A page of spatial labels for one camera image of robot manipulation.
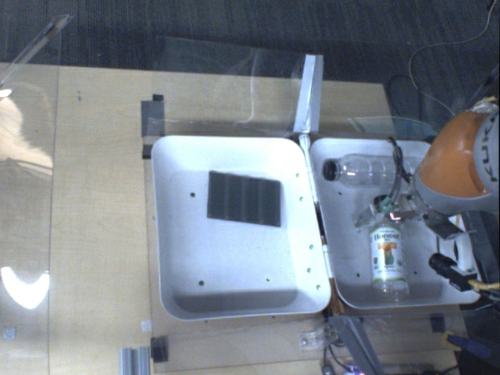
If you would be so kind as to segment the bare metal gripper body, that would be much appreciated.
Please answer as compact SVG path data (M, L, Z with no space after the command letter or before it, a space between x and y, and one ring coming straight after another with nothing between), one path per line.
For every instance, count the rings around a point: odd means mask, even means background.
M373 200L374 224L382 222L403 223L410 220L426 221L430 214L413 195L399 195L393 202L389 195L379 195Z

